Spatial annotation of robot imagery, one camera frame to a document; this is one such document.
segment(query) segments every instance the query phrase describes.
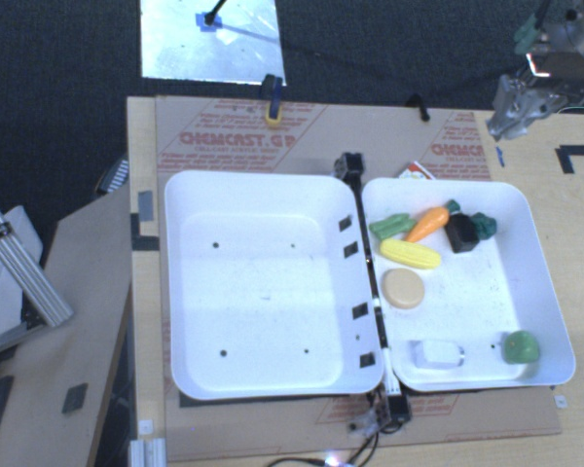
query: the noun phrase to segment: white eraser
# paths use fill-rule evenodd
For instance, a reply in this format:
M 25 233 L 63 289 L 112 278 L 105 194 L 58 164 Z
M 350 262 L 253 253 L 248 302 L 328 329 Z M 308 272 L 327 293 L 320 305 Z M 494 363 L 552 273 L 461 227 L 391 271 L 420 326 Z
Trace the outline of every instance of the white eraser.
M 452 341 L 418 341 L 414 352 L 416 365 L 421 369 L 453 369 L 462 365 L 465 358 L 463 349 Z

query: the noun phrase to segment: wooden table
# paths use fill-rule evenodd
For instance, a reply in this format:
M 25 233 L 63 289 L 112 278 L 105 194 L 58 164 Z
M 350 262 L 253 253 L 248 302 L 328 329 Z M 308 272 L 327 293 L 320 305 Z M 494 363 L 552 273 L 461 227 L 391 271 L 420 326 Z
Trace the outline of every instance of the wooden table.
M 584 157 L 572 157 L 574 173 L 563 173 L 556 149 L 584 145 L 584 117 L 555 115 L 532 125 L 529 135 L 502 142 L 504 166 L 496 144 L 484 124 L 491 114 L 475 114 L 493 180 L 518 187 L 528 198 L 549 271 L 565 317 L 576 357 L 573 379 L 556 390 L 566 398 L 559 410 L 563 433 L 555 436 L 477 441 L 425 446 L 379 448 L 373 467 L 424 466 L 584 466 Z M 151 188 L 156 162 L 155 101 L 132 98 L 128 102 L 131 212 L 140 189 Z M 158 217 L 140 224 L 143 235 L 158 234 Z M 148 251 L 133 254 L 134 333 L 137 418 L 151 419 L 153 429 L 141 430 L 140 439 L 164 437 L 164 383 L 160 306 L 160 259 Z M 324 457 L 319 452 L 312 457 Z M 276 457 L 173 463 L 174 467 L 262 466 Z

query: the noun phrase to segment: yellow corn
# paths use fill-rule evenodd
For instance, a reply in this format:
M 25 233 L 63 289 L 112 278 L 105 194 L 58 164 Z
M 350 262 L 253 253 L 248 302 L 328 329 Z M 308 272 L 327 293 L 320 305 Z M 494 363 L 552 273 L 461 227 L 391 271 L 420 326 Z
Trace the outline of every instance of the yellow corn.
M 379 250 L 389 260 L 414 269 L 435 269 L 441 264 L 437 251 L 417 242 L 386 238 L 381 241 Z

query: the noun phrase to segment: white tray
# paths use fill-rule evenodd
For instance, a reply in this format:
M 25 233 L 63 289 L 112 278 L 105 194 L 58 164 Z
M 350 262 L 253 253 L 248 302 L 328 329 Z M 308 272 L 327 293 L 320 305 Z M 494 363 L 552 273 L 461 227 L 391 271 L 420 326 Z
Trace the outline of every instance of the white tray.
M 363 393 L 383 358 L 352 191 L 327 176 L 185 171 L 165 187 L 171 370 L 204 400 Z M 402 310 L 380 300 L 392 368 L 420 391 L 567 381 L 575 361 L 528 203 L 491 182 L 378 179 L 366 185 L 368 223 L 420 215 L 456 199 L 484 212 L 497 234 L 455 254 L 443 231 L 422 243 L 442 254 L 417 270 L 426 295 Z M 371 237 L 371 246 L 378 243 Z M 374 255 L 376 278 L 399 267 Z M 503 338 L 540 344 L 538 362 L 509 365 Z M 421 369 L 420 341 L 462 348 L 461 366 Z
M 165 215 L 171 370 L 182 392 L 348 394 L 380 382 L 361 232 L 344 183 L 186 171 L 165 187 Z M 351 244 L 358 252 L 345 257 Z M 368 314 L 354 318 L 356 306 Z
M 398 180 L 380 178 L 363 191 L 368 223 L 397 212 L 419 217 L 430 207 L 455 199 L 465 214 L 483 212 L 497 221 L 497 234 L 470 252 L 455 254 L 443 231 L 420 243 L 442 256 L 437 269 L 416 269 L 425 286 L 422 303 L 399 309 L 383 300 L 391 360 L 398 378 L 419 391 L 448 391 L 531 385 L 569 380 L 575 358 L 558 306 L 528 202 L 515 187 L 499 182 Z M 378 241 L 370 233 L 371 246 Z M 379 285 L 399 265 L 374 255 Z M 509 365 L 502 342 L 527 330 L 538 340 L 536 363 Z M 463 351 L 462 365 L 449 370 L 420 368 L 420 341 L 453 342 Z

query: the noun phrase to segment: blue pen mark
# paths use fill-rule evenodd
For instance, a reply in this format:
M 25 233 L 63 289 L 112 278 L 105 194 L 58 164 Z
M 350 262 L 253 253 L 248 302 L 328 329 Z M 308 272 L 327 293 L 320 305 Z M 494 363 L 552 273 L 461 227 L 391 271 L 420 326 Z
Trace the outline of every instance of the blue pen mark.
M 498 146 L 495 146 L 495 151 L 497 152 L 497 160 L 499 161 L 499 165 L 504 167 L 504 157 L 502 150 Z

